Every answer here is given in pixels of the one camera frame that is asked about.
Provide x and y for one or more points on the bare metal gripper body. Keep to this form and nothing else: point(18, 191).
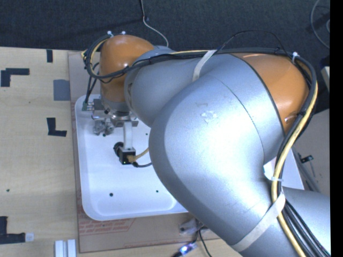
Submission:
point(122, 119)

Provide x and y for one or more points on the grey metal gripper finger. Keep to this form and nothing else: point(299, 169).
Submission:
point(110, 129)
point(98, 128)

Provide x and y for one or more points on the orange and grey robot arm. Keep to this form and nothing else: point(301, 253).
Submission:
point(214, 132)

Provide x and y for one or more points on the white plastic tray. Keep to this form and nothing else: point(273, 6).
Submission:
point(120, 181)

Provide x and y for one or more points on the brown cardboard board red print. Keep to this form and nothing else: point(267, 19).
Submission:
point(150, 231)

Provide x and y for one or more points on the black cylinder on white bracket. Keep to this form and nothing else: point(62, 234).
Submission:
point(126, 150)

